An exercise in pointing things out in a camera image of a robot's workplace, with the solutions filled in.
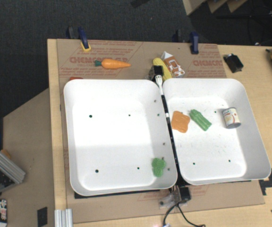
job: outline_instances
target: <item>black floor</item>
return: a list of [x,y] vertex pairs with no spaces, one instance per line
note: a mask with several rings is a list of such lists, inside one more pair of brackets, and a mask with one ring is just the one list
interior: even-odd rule
[[272,45],[272,0],[249,0],[234,13],[214,14],[203,3],[187,15],[182,0],[0,0],[0,117],[48,88],[47,39],[65,38],[68,25],[83,26],[88,39],[171,42],[179,29],[187,42]]

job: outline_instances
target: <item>toy can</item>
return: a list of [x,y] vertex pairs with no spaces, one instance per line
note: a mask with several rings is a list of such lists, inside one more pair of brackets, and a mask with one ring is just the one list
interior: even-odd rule
[[222,111],[226,128],[234,129],[241,125],[236,108],[228,108]]

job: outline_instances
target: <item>wire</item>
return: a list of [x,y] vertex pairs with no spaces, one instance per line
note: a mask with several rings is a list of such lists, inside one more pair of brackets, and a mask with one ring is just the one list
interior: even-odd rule
[[170,208],[168,209],[168,211],[166,211],[166,213],[165,213],[165,215],[164,215],[164,218],[163,218],[163,222],[162,222],[162,225],[163,225],[163,226],[166,225],[166,223],[165,223],[166,217],[169,215],[169,213],[170,213],[175,207],[177,207],[177,208],[180,210],[180,212],[181,212],[183,218],[186,220],[187,223],[189,223],[190,225],[195,226],[195,227],[205,227],[205,225],[195,225],[195,224],[193,224],[192,222],[190,222],[190,221],[185,217],[185,215],[183,214],[183,212],[182,212],[182,210],[181,210],[179,204],[180,204],[180,202],[177,203],[177,204],[175,204],[175,205],[173,205],[172,207],[170,207]]

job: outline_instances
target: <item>yellow corn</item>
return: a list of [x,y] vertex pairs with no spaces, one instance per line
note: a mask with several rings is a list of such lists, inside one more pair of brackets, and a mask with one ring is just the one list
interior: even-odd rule
[[169,69],[167,68],[167,66],[165,65],[165,63],[163,62],[163,60],[161,58],[159,58],[159,57],[155,58],[153,60],[153,65],[154,66],[162,66],[162,68],[163,68],[162,80],[163,81],[173,77],[173,75],[171,74],[171,72],[169,71]]

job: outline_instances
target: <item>wooden table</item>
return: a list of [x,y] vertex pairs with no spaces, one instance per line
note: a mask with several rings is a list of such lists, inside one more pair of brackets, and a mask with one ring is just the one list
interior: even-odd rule
[[[227,78],[239,80],[246,88],[249,102],[262,136],[270,163],[272,165],[272,63],[269,53],[262,46],[219,45],[220,54],[237,55],[244,68],[241,72],[231,73],[223,61]],[[64,159],[62,146],[62,127],[60,115],[60,94],[58,78],[57,40],[48,39],[48,64],[51,103],[51,132],[54,171],[55,208],[67,208]],[[266,190],[265,204],[231,209],[208,210],[187,213],[187,218],[194,223],[205,223],[208,227],[247,227],[272,226],[272,188]],[[128,218],[75,224],[77,227],[161,227],[163,216]],[[167,222],[173,227],[189,226],[181,214],[171,214]]]

